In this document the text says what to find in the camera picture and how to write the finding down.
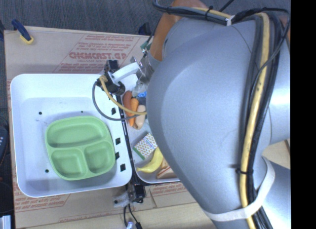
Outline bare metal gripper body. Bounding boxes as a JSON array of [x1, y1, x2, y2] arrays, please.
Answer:
[[130, 54, 156, 86]]

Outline clear plastic bottle blue cap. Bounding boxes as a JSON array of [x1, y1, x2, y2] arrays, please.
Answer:
[[132, 80, 148, 100]]

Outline red sausage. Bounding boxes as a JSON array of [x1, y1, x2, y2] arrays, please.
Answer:
[[122, 90, 134, 112]]

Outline orange carrot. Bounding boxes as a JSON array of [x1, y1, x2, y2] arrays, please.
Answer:
[[129, 97, 140, 127]]

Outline beige bread roll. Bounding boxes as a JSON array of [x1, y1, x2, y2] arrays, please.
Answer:
[[134, 104, 147, 130]]

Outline white plastic tray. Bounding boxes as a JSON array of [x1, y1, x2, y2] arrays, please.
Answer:
[[9, 73, 133, 198], [120, 86, 181, 184]]

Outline brown cardboard board red print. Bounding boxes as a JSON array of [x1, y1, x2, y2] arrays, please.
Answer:
[[3, 25, 198, 229]]

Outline patterned green and white carton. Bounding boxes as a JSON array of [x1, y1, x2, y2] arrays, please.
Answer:
[[133, 132, 158, 160]]

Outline yellow banana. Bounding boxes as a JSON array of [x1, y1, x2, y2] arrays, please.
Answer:
[[136, 147, 164, 174]]

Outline green divided plate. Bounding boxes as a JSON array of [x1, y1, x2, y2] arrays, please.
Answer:
[[44, 115, 117, 181]]

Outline brown and white sandwich slice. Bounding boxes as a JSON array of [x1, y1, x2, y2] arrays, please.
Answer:
[[156, 158, 177, 180]]

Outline black cylinder on white bracket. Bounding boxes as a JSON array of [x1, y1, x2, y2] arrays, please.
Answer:
[[96, 59, 139, 96]]

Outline black block with thin wires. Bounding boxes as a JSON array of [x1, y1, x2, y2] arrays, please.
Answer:
[[127, 183, 147, 203]]

